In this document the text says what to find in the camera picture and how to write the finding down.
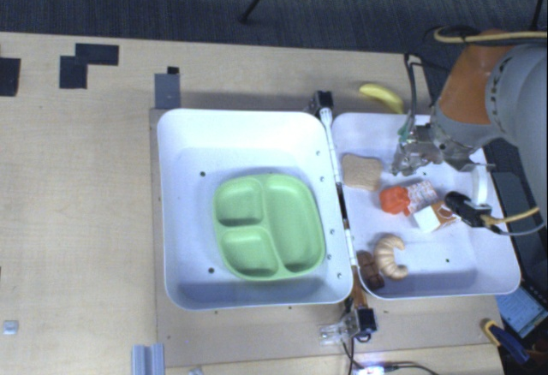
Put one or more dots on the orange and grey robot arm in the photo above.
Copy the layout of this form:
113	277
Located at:
514	99

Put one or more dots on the white plastic tray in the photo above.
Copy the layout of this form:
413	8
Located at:
188	193
436	262

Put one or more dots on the black cylinder on white bracket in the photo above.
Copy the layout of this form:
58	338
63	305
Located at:
464	206

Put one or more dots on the orange toy pepper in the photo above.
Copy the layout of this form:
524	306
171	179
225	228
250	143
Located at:
394	200

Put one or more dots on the tan croissant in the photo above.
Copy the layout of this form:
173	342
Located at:
387	257

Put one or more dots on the green divided plate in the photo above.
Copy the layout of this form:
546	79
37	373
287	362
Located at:
291	215

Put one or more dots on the orange and white packet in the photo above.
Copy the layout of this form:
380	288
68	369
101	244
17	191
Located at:
423	192

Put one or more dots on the small white square block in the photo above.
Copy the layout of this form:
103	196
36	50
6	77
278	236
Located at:
10	327

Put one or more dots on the white and orange carton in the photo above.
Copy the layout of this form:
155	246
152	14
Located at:
430	218

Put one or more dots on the tan bread slice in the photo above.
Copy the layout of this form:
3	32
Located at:
361	172

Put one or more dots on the brown chocolate bar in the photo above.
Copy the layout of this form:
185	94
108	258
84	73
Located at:
370	270

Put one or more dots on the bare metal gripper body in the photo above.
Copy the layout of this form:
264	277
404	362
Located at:
424	148

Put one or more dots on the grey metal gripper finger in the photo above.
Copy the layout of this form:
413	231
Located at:
398	164
414	167

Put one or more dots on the yellow banana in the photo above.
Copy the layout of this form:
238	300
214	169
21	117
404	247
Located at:
383	94

